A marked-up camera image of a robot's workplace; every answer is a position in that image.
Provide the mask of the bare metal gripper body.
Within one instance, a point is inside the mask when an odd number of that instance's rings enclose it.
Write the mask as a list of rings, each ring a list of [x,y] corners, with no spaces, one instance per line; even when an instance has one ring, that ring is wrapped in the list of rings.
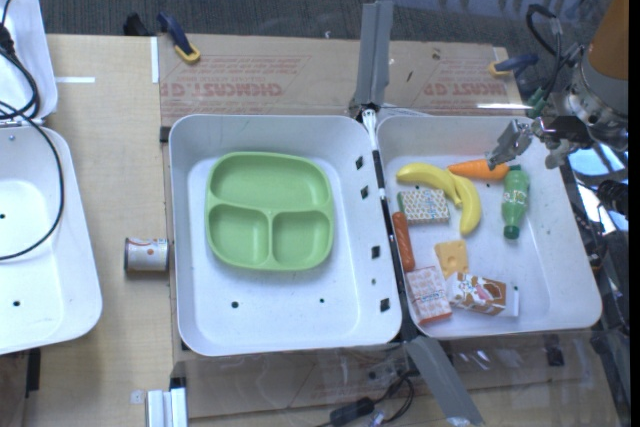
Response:
[[[628,148],[626,117],[578,84],[549,95],[533,117],[532,132],[549,150],[586,149],[596,143],[612,150]]]

